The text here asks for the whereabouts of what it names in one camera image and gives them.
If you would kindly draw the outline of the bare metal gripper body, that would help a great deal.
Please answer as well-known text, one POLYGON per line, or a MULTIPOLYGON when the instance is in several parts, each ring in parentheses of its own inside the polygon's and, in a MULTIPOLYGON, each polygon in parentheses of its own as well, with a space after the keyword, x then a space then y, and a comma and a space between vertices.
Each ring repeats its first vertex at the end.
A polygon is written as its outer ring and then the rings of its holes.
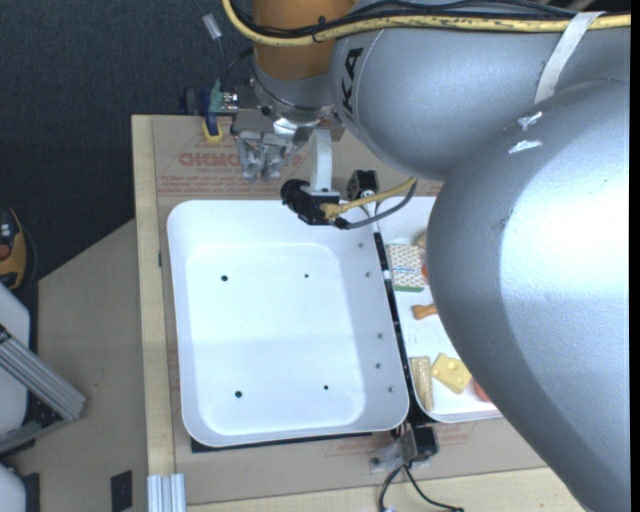
POLYGON ((302 147, 316 131, 327 131, 332 141, 339 141, 345 132, 333 107, 317 105, 312 99, 288 101, 274 96, 259 83, 238 86, 235 98, 237 110, 231 133, 238 140, 302 147))

